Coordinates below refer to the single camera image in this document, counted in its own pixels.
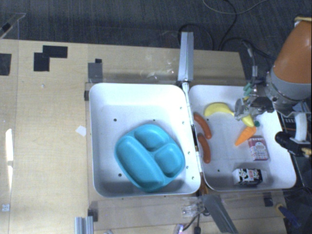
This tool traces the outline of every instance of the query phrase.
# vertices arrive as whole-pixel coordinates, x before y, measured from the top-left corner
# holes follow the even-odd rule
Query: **yellow toy banana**
[[[216,112],[223,112],[223,113],[231,114],[232,116],[234,116],[234,112],[230,110],[228,105],[225,103],[221,103],[221,102],[212,103],[208,107],[206,107],[204,111],[204,116],[208,117]],[[243,117],[242,122],[248,127],[254,127],[254,120],[251,117],[251,115],[247,115]]]

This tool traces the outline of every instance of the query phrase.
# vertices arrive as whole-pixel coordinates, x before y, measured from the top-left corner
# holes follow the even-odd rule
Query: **wooden table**
[[[68,58],[51,58],[49,72],[34,72],[34,53],[42,52],[43,45],[67,46]],[[0,76],[0,202],[10,204],[10,211],[0,212],[0,233],[74,233],[75,217],[86,217],[89,207],[87,141],[76,132],[86,126],[88,63],[102,59],[104,78],[136,80],[159,70],[176,74],[179,50],[1,40],[0,53],[12,54],[10,75]],[[238,53],[195,51],[194,70],[194,83],[245,84]],[[14,137],[12,190],[4,148],[10,128]],[[225,199],[225,207],[240,233],[286,233],[275,209],[264,207],[262,195],[239,198]],[[276,203],[283,200],[280,194],[273,198]],[[122,226],[112,229],[114,234],[173,233],[175,214],[168,214],[164,224],[148,227],[148,222],[136,219],[138,227],[126,228],[118,225],[125,221],[118,215],[131,209],[114,207],[108,207],[115,211],[112,226]],[[202,217],[201,227],[203,234],[219,233],[211,217]]]

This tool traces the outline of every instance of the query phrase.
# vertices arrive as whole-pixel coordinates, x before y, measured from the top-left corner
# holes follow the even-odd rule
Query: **blue divided plate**
[[[184,154],[159,126],[139,126],[115,146],[115,158],[128,179],[145,192],[154,192],[174,180],[185,166]]]

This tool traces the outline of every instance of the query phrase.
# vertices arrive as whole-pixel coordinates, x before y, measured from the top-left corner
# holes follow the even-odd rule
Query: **orange carrot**
[[[257,132],[257,128],[254,127],[246,127],[238,137],[237,141],[235,142],[235,146],[240,145],[244,141],[248,140],[251,138],[255,133]]]

